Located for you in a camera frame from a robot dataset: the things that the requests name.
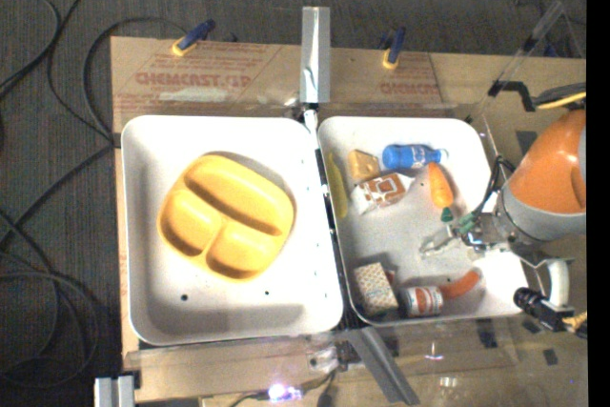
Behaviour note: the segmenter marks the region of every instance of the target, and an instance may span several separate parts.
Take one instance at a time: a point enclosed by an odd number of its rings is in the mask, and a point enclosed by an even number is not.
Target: blue plastic bottle
[[[445,150],[432,150],[422,144],[386,146],[383,150],[383,165],[389,170],[422,168],[431,161],[441,163],[447,158]]]

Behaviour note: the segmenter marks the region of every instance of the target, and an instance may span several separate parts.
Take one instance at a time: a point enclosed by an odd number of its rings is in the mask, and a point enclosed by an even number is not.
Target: yellow plate
[[[157,230],[197,266],[244,281],[272,264],[294,219],[290,197],[274,183],[225,156],[206,154],[173,184]]]

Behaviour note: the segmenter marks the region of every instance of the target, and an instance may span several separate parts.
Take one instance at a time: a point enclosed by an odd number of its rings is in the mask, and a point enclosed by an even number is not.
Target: blue and yellow clamp
[[[194,50],[197,41],[204,40],[208,37],[208,34],[214,30],[216,23],[213,19],[208,19],[206,22],[202,22],[193,30],[187,32],[187,34],[175,43],[172,44],[173,54],[178,56],[184,56],[191,50]]]
[[[406,31],[406,28],[400,27],[396,30],[394,37],[389,34],[384,34],[381,38],[379,48],[385,50],[383,53],[383,66],[385,68],[393,70],[398,66],[398,55],[400,54],[400,50],[402,50]],[[391,38],[392,44],[390,45],[390,48],[387,48]]]

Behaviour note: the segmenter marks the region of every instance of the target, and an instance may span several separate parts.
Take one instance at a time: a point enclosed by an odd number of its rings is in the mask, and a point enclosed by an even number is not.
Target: tin can
[[[439,287],[410,287],[400,289],[408,317],[439,315],[443,306]]]

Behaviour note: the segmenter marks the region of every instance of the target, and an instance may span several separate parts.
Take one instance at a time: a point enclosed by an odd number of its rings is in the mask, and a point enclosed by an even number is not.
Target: yellow container
[[[157,230],[197,266],[244,281],[272,264],[294,219],[290,197],[274,183],[225,156],[206,154],[167,193]]]

